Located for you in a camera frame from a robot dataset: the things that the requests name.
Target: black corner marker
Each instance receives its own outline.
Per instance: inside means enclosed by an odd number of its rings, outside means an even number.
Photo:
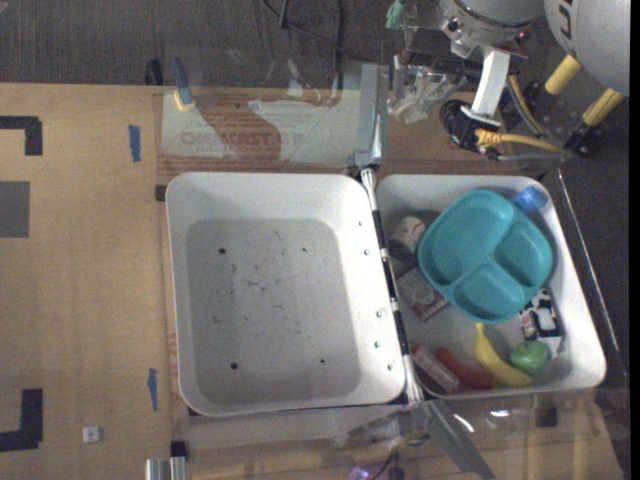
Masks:
[[[25,156],[42,155],[42,121],[34,116],[0,116],[0,130],[24,130]]]
[[[20,429],[0,433],[0,452],[33,450],[43,439],[42,389],[22,391]]]

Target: toy banana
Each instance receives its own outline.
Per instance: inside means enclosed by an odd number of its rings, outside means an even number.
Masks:
[[[476,331],[478,336],[473,346],[473,355],[480,366],[495,375],[498,382],[505,386],[523,387],[533,382],[533,378],[506,363],[496,354],[493,345],[484,334],[484,324],[476,323]]]

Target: wooden surface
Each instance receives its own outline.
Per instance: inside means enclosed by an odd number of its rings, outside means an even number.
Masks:
[[[21,132],[0,131],[0,180],[31,186],[29,238],[0,239],[0,432],[17,429],[21,390],[44,390],[43,441],[37,450],[0,453],[0,478],[136,479],[144,477],[147,458],[168,458],[174,421],[164,205],[154,199],[154,102],[162,91],[0,84],[0,115],[34,115],[44,126],[41,157],[24,156]],[[129,125],[140,127],[140,162],[131,156]],[[405,130],[404,149],[401,142],[394,146],[402,151],[397,156],[426,147],[416,142],[422,136],[440,147],[443,132],[429,130],[419,137]],[[425,165],[437,160],[455,164],[456,172],[467,165],[468,153],[448,145],[436,155],[424,151],[422,172],[432,172]],[[472,162],[483,169],[487,163],[478,157]],[[415,161],[409,164],[418,168]],[[147,387],[149,369],[157,372],[157,411]],[[491,441],[483,453],[505,478],[573,478],[575,464],[593,473],[584,478],[602,478],[603,471],[619,478],[602,418],[591,405],[580,414],[596,430],[575,438],[555,434],[539,446]],[[82,428],[94,425],[103,440],[83,444]],[[264,445],[222,455],[198,450],[189,468],[203,479],[342,479],[354,464],[384,460],[380,450],[352,451],[345,458],[326,447]],[[549,457],[538,469],[531,466],[539,465],[531,458],[535,450]],[[571,461],[565,460],[569,453]],[[432,444],[409,458],[409,478],[471,478]],[[547,461],[562,474],[546,476]]]

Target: teal connector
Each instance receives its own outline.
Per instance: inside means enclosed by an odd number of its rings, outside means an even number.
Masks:
[[[396,0],[387,11],[387,28],[400,30],[400,18],[404,12],[404,0]]]

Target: red sausage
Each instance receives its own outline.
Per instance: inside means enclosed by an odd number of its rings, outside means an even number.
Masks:
[[[493,375],[469,368],[446,347],[438,349],[436,358],[449,368],[456,377],[473,389],[492,389],[497,385],[496,378]]]

